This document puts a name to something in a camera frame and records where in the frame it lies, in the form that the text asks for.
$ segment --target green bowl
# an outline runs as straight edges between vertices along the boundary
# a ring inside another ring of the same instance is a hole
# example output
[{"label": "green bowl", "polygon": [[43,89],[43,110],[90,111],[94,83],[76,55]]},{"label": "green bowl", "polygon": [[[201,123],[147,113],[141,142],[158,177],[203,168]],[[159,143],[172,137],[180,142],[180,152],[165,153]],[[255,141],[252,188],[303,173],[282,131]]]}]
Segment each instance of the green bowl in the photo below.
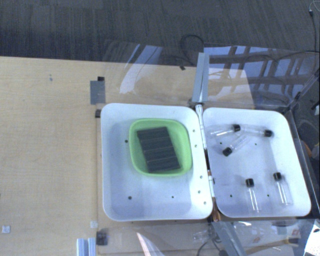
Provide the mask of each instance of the green bowl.
[{"label": "green bowl", "polygon": [[[166,127],[168,129],[180,168],[149,173],[137,131],[159,127]],[[129,129],[129,147],[132,164],[143,175],[161,177],[179,176],[188,172],[192,167],[192,154],[187,129],[182,123],[175,120],[146,118],[135,121]]]}]

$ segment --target black cap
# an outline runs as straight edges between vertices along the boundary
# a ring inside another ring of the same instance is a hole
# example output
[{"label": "black cap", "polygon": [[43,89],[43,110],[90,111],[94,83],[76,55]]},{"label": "black cap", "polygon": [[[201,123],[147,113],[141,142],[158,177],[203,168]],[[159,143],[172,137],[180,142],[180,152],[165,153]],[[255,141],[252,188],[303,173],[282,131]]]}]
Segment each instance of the black cap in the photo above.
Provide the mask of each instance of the black cap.
[{"label": "black cap", "polygon": [[280,181],[282,179],[281,173],[280,172],[275,172],[273,174],[274,180],[275,181]]},{"label": "black cap", "polygon": [[245,180],[245,184],[248,188],[252,188],[255,186],[255,183],[254,183],[254,179],[253,178],[247,178]]},{"label": "black cap", "polygon": [[239,132],[241,130],[241,127],[239,124],[233,124],[232,126],[233,126],[233,130],[235,133]]},{"label": "black cap", "polygon": [[264,130],[264,137],[271,137],[273,134],[272,130]]},{"label": "black cap", "polygon": [[226,147],[222,153],[227,157],[232,153],[232,149],[230,147]]}]

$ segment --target glass vial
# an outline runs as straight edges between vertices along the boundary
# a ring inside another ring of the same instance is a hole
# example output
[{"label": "glass vial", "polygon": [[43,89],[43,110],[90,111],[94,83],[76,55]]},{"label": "glass vial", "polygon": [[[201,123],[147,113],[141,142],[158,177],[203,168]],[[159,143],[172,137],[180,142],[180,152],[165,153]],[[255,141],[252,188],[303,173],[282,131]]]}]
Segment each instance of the glass vial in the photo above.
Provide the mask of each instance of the glass vial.
[{"label": "glass vial", "polygon": [[242,125],[242,131],[248,136],[271,137],[273,132],[254,125]]},{"label": "glass vial", "polygon": [[291,193],[289,190],[289,186],[287,182],[283,179],[280,172],[275,172],[273,174],[274,185],[276,188],[276,192],[278,194],[278,201],[281,205],[290,205],[293,203]]},{"label": "glass vial", "polygon": [[239,132],[241,127],[239,124],[225,124],[225,125],[214,125],[209,128],[209,136],[216,138],[221,136],[227,136]]},{"label": "glass vial", "polygon": [[249,141],[249,138],[245,135],[241,135],[236,138],[228,147],[226,147],[222,153],[227,157],[231,153],[239,150],[243,145],[245,145]]},{"label": "glass vial", "polygon": [[257,198],[256,190],[255,190],[255,183],[253,178],[247,178],[245,180],[245,184],[247,187],[247,199],[249,204],[249,210],[251,212],[259,213],[261,212],[261,202]]}]

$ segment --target dark floor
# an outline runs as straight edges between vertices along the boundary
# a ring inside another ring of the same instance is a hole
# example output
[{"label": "dark floor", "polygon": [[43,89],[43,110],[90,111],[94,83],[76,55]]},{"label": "dark floor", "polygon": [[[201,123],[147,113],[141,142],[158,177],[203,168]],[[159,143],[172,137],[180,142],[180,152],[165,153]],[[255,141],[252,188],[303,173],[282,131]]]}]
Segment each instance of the dark floor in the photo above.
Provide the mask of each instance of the dark floor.
[{"label": "dark floor", "polygon": [[[310,2],[0,0],[0,55],[100,61],[107,40],[179,48],[188,34],[214,44],[314,50]],[[184,47],[199,50],[189,40]]]}]

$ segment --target white plastic tray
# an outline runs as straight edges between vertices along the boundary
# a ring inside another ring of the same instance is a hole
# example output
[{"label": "white plastic tray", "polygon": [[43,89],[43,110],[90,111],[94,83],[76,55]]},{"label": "white plastic tray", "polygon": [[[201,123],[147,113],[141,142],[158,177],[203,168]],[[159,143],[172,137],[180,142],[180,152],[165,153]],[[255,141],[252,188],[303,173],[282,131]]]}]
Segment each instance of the white plastic tray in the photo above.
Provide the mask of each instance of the white plastic tray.
[{"label": "white plastic tray", "polygon": [[[131,124],[144,118],[172,119],[187,129],[193,164],[177,177],[150,177],[133,167]],[[195,220],[213,204],[197,114],[188,107],[111,103],[101,112],[103,209],[115,221]]]},{"label": "white plastic tray", "polygon": [[[228,157],[222,150],[234,138],[223,143],[207,136],[208,156],[214,194],[219,210],[231,218],[302,217],[311,209],[311,201],[298,160],[297,152],[285,117],[275,111],[232,108],[208,108],[203,113],[204,129],[212,125],[245,124],[266,127],[274,132],[271,138],[255,137]],[[293,204],[277,203],[273,173],[281,172],[292,195]],[[255,191],[262,199],[262,211],[249,211],[245,180],[252,178]]]}]

